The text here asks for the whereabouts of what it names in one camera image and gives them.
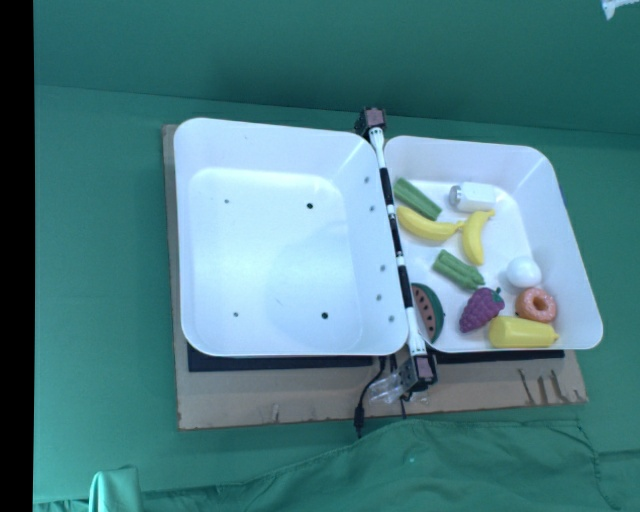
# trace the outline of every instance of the banana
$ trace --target banana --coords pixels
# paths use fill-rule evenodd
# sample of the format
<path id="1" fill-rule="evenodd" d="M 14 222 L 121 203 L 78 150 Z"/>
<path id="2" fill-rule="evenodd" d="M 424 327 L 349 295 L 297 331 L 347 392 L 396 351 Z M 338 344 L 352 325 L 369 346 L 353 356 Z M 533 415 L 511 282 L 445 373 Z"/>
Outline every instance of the banana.
<path id="1" fill-rule="evenodd" d="M 437 222 L 423 217 L 418 212 L 406 206 L 396 208 L 398 222 L 409 233 L 428 240 L 443 241 L 451 238 L 453 234 L 462 229 L 463 221 L 458 222 Z"/>
<path id="2" fill-rule="evenodd" d="M 489 217 L 495 215 L 495 210 L 488 211 L 477 210 L 473 212 L 462 228 L 462 248 L 474 265 L 482 265 L 484 263 L 484 249 L 482 247 L 482 228 Z"/>

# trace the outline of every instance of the wrinkled green fabric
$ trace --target wrinkled green fabric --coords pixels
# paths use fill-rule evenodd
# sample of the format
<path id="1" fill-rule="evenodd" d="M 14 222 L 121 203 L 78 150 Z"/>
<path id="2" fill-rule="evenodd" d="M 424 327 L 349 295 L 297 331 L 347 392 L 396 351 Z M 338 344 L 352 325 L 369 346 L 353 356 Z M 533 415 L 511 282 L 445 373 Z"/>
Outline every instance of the wrinkled green fabric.
<path id="1" fill-rule="evenodd" d="M 640 454 L 605 458 L 577 422 L 411 419 L 246 482 L 143 493 L 135 468 L 101 471 L 88 506 L 34 511 L 640 510 Z"/>

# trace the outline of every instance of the donut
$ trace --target donut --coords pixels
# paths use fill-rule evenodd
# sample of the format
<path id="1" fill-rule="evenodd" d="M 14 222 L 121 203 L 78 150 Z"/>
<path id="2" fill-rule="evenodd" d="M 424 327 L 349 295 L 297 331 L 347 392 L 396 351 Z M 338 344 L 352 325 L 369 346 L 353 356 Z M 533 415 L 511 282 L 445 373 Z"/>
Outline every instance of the donut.
<path id="1" fill-rule="evenodd" d="M 516 299 L 516 315 L 548 324 L 557 314 L 555 299 L 542 288 L 527 288 Z"/>

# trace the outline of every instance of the white egg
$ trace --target white egg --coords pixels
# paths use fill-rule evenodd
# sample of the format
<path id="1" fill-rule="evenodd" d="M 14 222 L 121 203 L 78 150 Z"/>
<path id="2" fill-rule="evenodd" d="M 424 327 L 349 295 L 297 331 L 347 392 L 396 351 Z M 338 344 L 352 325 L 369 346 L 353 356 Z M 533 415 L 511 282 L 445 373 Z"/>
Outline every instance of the white egg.
<path id="1" fill-rule="evenodd" d="M 507 279 L 518 288 L 530 288 L 542 281 L 538 264 L 529 256 L 518 256 L 507 265 Z"/>

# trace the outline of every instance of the purple grapes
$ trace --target purple grapes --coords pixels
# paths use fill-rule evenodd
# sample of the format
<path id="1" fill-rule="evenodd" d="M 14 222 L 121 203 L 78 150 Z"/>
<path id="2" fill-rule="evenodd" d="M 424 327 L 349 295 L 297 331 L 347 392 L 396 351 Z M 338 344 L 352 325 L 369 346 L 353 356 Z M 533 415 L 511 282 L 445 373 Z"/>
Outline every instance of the purple grapes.
<path id="1" fill-rule="evenodd" d="M 500 288 L 478 288 L 467 301 L 460 317 L 460 330 L 470 332 L 479 329 L 504 309 Z"/>

